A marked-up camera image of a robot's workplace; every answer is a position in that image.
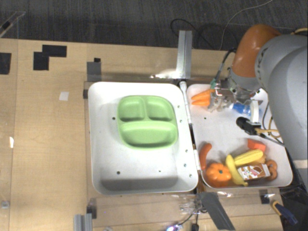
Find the carrot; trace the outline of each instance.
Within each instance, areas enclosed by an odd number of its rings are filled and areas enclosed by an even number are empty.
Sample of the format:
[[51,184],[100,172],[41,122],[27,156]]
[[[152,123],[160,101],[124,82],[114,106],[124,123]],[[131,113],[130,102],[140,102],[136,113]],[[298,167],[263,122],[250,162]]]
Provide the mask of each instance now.
[[193,101],[192,105],[198,105],[198,106],[209,106],[211,103],[210,99],[200,99]]
[[214,89],[205,90],[197,95],[194,95],[192,97],[192,100],[209,99],[211,97],[212,92],[215,92],[215,90]]
[[212,144],[208,143],[205,144],[199,152],[201,170],[205,170],[206,168],[206,156],[211,149],[212,149]]

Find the wooden surface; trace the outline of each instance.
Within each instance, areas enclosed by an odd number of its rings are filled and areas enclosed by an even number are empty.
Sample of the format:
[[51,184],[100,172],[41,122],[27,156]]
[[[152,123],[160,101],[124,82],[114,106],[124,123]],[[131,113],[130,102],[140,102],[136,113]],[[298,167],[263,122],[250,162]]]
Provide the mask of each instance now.
[[[33,71],[33,52],[42,51],[43,44],[66,45],[67,57],[50,57],[49,71]],[[9,85],[8,78],[17,79],[17,87],[10,90],[10,95],[16,94],[16,110],[10,113],[15,112],[12,115],[15,117],[15,144],[9,230],[72,231],[73,216],[85,214],[88,202],[82,96],[86,63],[93,62],[94,57],[101,58],[103,75],[137,73],[149,76],[175,68],[177,49],[0,39],[0,52],[4,49],[18,54],[17,75],[12,71],[2,76],[6,82],[0,83],[4,90]],[[225,52],[193,50],[192,54],[192,76],[213,77]],[[62,91],[69,92],[68,101],[59,100]],[[3,95],[2,92],[0,100],[5,107],[14,106],[12,101],[3,99]],[[274,192],[273,197],[279,199],[278,193]],[[110,216],[108,222],[94,230],[103,231],[104,225],[113,224],[114,231],[157,231],[186,217],[179,211],[178,200],[153,203],[146,195],[136,198],[140,198],[139,204],[128,203],[126,212],[123,206],[112,205],[115,199],[98,198],[101,206],[109,208]],[[237,230],[282,230],[279,217],[269,205],[261,205],[258,198],[244,195],[240,199],[221,199]],[[171,218],[160,219],[161,213],[174,214]],[[152,216],[156,216],[155,222],[151,222]],[[208,214],[200,216],[199,225],[201,231],[216,230]],[[185,230],[190,230],[189,223]]]

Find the white cable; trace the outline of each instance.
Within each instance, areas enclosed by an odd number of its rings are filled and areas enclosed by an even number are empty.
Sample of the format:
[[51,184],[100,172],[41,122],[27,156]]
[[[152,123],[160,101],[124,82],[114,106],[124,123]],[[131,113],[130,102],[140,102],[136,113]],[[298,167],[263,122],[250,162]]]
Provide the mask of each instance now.
[[260,4],[260,5],[257,5],[257,6],[253,6],[253,7],[249,7],[249,8],[246,8],[246,9],[242,9],[242,10],[240,10],[239,12],[237,12],[234,16],[232,16],[231,19],[227,22],[225,28],[223,29],[222,37],[221,37],[221,44],[220,44],[219,50],[221,50],[221,48],[222,48],[223,38],[224,38],[224,36],[225,36],[225,31],[226,31],[226,29],[227,29],[229,23],[231,22],[231,20],[233,20],[239,13],[241,13],[241,12],[243,12],[243,11],[250,10],[250,9],[256,9],[256,8],[262,7],[262,6],[266,5],[266,4],[269,4],[269,3],[272,2],[272,1],[274,1],[274,0],[269,0],[269,1],[265,2],[265,3],[263,3],[263,4]]

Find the yellow banana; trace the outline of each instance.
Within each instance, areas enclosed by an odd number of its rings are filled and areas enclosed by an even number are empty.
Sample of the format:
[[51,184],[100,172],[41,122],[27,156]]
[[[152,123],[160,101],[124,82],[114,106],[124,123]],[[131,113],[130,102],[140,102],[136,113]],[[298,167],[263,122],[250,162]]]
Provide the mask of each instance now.
[[243,185],[243,186],[248,186],[248,183],[243,180],[239,172],[237,171],[234,163],[234,159],[231,155],[227,155],[226,157],[226,166],[228,167],[231,176],[232,176],[232,181],[236,185]]

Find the yellow corn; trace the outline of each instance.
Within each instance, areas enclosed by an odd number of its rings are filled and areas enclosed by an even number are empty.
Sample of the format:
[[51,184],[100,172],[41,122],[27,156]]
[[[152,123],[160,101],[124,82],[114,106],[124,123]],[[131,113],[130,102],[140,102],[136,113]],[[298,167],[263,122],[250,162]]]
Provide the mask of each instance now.
[[249,164],[256,160],[259,160],[263,156],[263,151],[259,149],[248,151],[234,158],[234,163],[236,167],[240,167],[245,164]]

